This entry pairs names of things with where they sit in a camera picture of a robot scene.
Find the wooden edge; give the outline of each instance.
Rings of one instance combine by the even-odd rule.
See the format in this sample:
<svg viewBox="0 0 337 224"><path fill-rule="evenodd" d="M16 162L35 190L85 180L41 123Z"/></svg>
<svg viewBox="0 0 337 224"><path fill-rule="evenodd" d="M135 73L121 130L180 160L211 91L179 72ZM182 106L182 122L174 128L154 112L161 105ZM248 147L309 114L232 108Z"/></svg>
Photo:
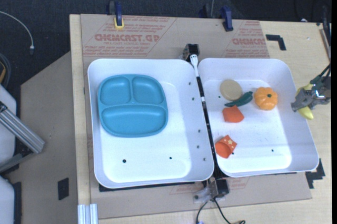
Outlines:
<svg viewBox="0 0 337 224"><path fill-rule="evenodd" d="M90 204L90 177L85 117L81 16L70 15L78 204Z"/></svg>

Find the banana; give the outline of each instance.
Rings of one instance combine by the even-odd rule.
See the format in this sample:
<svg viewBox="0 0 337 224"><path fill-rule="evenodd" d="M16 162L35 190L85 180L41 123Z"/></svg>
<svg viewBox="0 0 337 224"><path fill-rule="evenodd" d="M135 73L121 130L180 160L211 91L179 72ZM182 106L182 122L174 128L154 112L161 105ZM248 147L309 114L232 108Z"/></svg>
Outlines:
<svg viewBox="0 0 337 224"><path fill-rule="evenodd" d="M249 92L244 93L238 100L226 103L225 106L232 107L236 105L239 107L239 106L249 103L252 99L253 99L253 92L249 91Z"/></svg>

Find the blue plate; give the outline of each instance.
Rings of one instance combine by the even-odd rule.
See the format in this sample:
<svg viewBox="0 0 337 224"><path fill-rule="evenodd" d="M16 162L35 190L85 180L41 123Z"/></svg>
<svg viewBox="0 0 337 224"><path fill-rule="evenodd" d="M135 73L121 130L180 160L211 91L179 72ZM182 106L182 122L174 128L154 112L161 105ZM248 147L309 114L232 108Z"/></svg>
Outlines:
<svg viewBox="0 0 337 224"><path fill-rule="evenodd" d="M103 128L118 137L146 137L167 125L168 110L159 82L145 75L106 78L98 90L98 112Z"/></svg>

